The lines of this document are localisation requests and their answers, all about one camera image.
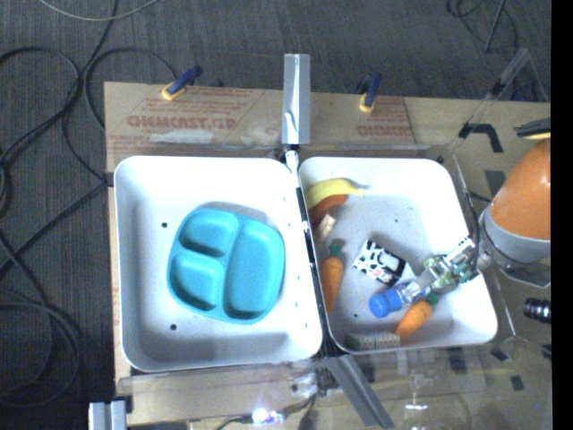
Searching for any orange carrot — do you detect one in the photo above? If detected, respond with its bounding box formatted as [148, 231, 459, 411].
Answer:
[321, 239, 346, 314]
[394, 292, 440, 340]

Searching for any beige bread piece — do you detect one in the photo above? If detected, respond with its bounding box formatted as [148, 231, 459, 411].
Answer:
[315, 213, 338, 242]

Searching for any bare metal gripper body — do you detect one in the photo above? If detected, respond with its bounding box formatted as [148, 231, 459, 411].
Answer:
[443, 236, 492, 286]

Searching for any brown cardboard board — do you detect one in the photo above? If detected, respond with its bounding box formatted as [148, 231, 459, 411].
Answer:
[103, 81, 552, 426]

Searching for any blue divided plate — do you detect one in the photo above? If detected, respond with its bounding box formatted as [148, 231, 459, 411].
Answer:
[166, 206, 287, 325]

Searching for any black and white carton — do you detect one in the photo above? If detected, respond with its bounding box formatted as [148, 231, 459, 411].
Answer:
[352, 239, 407, 287]

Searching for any white plastic tray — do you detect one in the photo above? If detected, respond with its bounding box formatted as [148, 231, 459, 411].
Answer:
[296, 156, 500, 357]
[113, 155, 324, 374]

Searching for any yellow banana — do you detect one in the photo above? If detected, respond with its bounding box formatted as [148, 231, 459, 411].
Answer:
[304, 176, 366, 210]

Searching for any black cylinder on white bracket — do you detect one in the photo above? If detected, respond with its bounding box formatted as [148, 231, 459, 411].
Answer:
[522, 297, 552, 324]

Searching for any brown sausage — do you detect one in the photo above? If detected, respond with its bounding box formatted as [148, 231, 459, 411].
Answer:
[308, 193, 350, 228]

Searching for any clear bottle with blue cap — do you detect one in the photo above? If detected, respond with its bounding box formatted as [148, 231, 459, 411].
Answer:
[368, 279, 433, 320]

